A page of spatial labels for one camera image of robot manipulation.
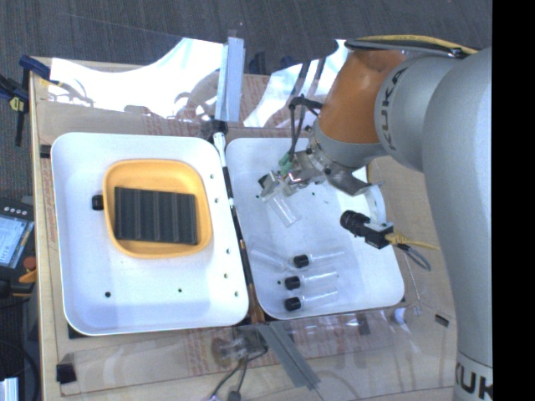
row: gray carpet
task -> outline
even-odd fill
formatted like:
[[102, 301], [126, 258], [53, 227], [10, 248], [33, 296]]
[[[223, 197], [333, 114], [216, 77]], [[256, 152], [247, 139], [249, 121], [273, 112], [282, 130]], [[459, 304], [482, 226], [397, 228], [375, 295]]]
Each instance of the gray carpet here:
[[[411, 33], [474, 48], [492, 44], [492, 0], [0, 0], [0, 73], [20, 80], [23, 54], [148, 64], [181, 37], [246, 41], [246, 69], [265, 56], [268, 73], [334, 50], [333, 39]], [[14, 146], [17, 115], [0, 102], [0, 197], [32, 194], [28, 121]], [[0, 301], [0, 307], [12, 300]], [[22, 309], [0, 309], [0, 338], [20, 344]], [[0, 349], [0, 365], [22, 359]]]

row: clear plastic tube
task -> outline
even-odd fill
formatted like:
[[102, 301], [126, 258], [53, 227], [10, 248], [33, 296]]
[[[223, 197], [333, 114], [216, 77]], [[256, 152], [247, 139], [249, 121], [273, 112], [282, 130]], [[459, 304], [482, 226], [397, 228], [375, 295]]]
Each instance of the clear plastic tube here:
[[295, 297], [287, 298], [284, 301], [284, 307], [289, 312], [297, 311], [299, 309], [316, 309], [334, 303], [338, 300], [338, 290], [330, 288], [323, 292], [315, 292], [314, 294], [299, 294]]
[[301, 216], [290, 207], [288, 202], [284, 200], [281, 192], [278, 192], [269, 198], [267, 203], [272, 207], [277, 217], [286, 227], [290, 227], [301, 218]]
[[248, 249], [248, 255], [251, 263], [268, 265], [276, 272], [284, 272], [289, 267], [288, 259], [267, 248], [254, 245]]
[[341, 260], [345, 255], [345, 251], [340, 248], [332, 250], [313, 252], [311, 254], [301, 254], [293, 256], [290, 261], [292, 266], [301, 269], [303, 267], [316, 267], [325, 264], [332, 264], [333, 261]]
[[335, 286], [338, 281], [338, 272], [334, 266], [321, 266], [308, 269], [298, 275], [286, 276], [284, 285], [288, 290], [302, 288], [303, 290], [320, 287]]

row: metal bracket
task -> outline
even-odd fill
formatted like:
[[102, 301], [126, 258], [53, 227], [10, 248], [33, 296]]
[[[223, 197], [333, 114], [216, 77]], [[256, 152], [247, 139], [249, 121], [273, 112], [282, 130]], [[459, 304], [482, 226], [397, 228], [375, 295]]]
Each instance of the metal bracket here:
[[217, 85], [215, 118], [218, 120], [237, 122], [240, 119], [244, 64], [243, 39], [229, 37], [227, 43], [223, 45], [221, 70]]

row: blue tool handle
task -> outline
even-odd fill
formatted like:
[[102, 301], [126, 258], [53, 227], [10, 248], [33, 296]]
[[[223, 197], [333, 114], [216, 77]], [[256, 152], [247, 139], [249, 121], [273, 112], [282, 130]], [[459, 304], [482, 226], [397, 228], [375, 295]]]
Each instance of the blue tool handle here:
[[37, 59], [29, 57], [28, 55], [23, 55], [18, 61], [18, 64], [23, 69], [36, 73], [43, 79], [50, 80], [50, 69], [43, 63], [40, 63]]
[[0, 98], [10, 100], [13, 97], [27, 101], [28, 91], [14, 80], [6, 79], [0, 74]]

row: black cable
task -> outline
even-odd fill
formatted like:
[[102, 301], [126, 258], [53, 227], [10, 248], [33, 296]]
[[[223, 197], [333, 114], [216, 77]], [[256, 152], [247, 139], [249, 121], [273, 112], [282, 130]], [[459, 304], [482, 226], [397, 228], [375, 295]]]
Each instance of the black cable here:
[[237, 392], [240, 392], [240, 389], [242, 388], [242, 385], [243, 385], [243, 380], [245, 380], [245, 373], [247, 372], [247, 364], [249, 363], [247, 361], [247, 357], [248, 355], [246, 356], [245, 363], [243, 364], [242, 376], [240, 377], [240, 382], [238, 383], [237, 389], [236, 389]]
[[16, 351], [19, 351], [30, 363], [30, 368], [32, 369], [33, 374], [33, 395], [32, 395], [32, 401], [37, 401], [38, 395], [39, 395], [39, 388], [41, 387], [41, 379], [39, 377], [39, 368], [35, 361], [33, 361], [32, 356], [26, 352], [23, 348], [20, 348], [16, 344], [6, 342], [5, 340], [0, 339], [0, 343], [4, 346], [8, 346], [11, 349], [14, 349]]
[[426, 269], [428, 272], [431, 271], [431, 264], [427, 261], [427, 259], [420, 254], [417, 250], [415, 250], [412, 246], [407, 244], [397, 244], [398, 248], [400, 248], [402, 251], [406, 253], [406, 255], [418, 266], [420, 266], [422, 269]]
[[307, 107], [307, 109], [308, 109], [308, 111], [309, 111], [310, 113], [312, 113], [314, 116], [316, 116], [316, 117], [319, 116], [319, 113], [318, 113], [315, 109], [313, 109], [312, 107]]
[[301, 89], [303, 88], [304, 81], [307, 79], [308, 70], [310, 69], [310, 61], [307, 61], [301, 66], [301, 69], [299, 70], [298, 78], [295, 81], [295, 84], [293, 85], [292, 92], [290, 93], [290, 96], [295, 96], [301, 93]]
[[306, 99], [304, 95], [300, 95], [298, 97], [294, 97], [290, 104], [288, 105], [288, 108], [290, 109], [290, 122], [292, 124], [292, 145], [290, 146], [290, 150], [288, 151], [288, 160], [292, 161], [293, 156], [295, 155], [295, 146], [298, 143], [299, 136], [301, 135], [301, 129], [303, 127], [304, 122], [304, 116], [305, 116], [305, 109], [304, 107], [301, 108], [301, 114], [299, 115], [299, 124], [298, 124], [298, 130], [296, 132], [295, 130], [295, 108], [296, 106], [301, 105], [306, 107], [309, 111], [311, 111], [315, 116], [318, 116], [318, 112], [314, 109], [321, 109], [323, 106], [318, 101], [312, 101], [311, 99]]
[[251, 362], [251, 361], [254, 361], [255, 359], [257, 358], [260, 358], [262, 355], [265, 355], [266, 353], [268, 353], [268, 349], [266, 348], [264, 350], [264, 352], [262, 353], [259, 353], [258, 355], [250, 358], [248, 356], [244, 357], [245, 359], [244, 360], [241, 360], [237, 366], [235, 368], [233, 368], [228, 374], [227, 376], [225, 376], [221, 382], [219, 382], [216, 386], [216, 388], [212, 391], [211, 395], [210, 395], [210, 398], [209, 399], [212, 399], [214, 398], [216, 395], [217, 395], [217, 392], [219, 392], [219, 389], [222, 388], [222, 386], [227, 382], [227, 380], [229, 378], [231, 378], [242, 366], [244, 368], [243, 370], [243, 373], [242, 373], [242, 377], [240, 378], [240, 383], [239, 383], [239, 387], [242, 386], [242, 383], [243, 383], [243, 379], [245, 378], [245, 372], [246, 372], [246, 369], [247, 369], [247, 365]]

